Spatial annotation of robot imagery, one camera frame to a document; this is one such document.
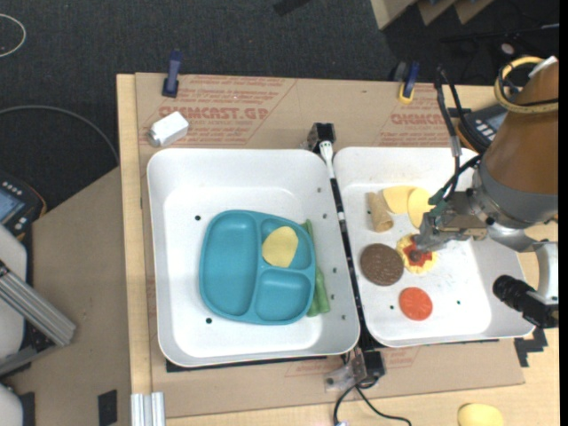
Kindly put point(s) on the brown cardboard board red print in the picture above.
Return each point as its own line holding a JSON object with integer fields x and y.
{"x": 275, "y": 113}

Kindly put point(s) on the yellow and red pizza slice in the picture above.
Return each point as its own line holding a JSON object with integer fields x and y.
{"x": 421, "y": 265}

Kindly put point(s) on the yellow toy lemon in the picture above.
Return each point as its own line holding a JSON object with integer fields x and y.
{"x": 479, "y": 415}

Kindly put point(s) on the white plastic tray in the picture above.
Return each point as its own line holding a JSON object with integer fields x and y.
{"x": 461, "y": 282}
{"x": 186, "y": 282}

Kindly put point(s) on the blue divided plate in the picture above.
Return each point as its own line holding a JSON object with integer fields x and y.
{"x": 233, "y": 264}

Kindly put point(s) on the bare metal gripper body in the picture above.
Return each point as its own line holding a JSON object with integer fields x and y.
{"x": 463, "y": 224}

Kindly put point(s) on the orange round carrot slice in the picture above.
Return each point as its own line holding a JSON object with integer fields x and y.
{"x": 415, "y": 303}

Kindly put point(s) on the white plastic bottle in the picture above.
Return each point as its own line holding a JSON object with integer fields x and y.
{"x": 168, "y": 129}

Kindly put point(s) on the tan toy cone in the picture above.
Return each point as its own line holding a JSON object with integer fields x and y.
{"x": 379, "y": 213}

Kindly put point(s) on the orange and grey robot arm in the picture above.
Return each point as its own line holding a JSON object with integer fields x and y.
{"x": 526, "y": 149}

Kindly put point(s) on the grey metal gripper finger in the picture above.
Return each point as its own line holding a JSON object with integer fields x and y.
{"x": 428, "y": 229}
{"x": 437, "y": 243}

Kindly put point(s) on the thin black and white rod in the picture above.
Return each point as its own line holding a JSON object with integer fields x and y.
{"x": 342, "y": 220}

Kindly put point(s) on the yellow potato chip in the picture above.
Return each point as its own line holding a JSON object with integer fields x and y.
{"x": 397, "y": 199}
{"x": 279, "y": 246}
{"x": 417, "y": 207}

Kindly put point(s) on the black cylinder on white bracket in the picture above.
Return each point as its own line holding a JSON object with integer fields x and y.
{"x": 526, "y": 302}

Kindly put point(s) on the brown round biscuit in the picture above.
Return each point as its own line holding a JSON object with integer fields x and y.
{"x": 381, "y": 264}

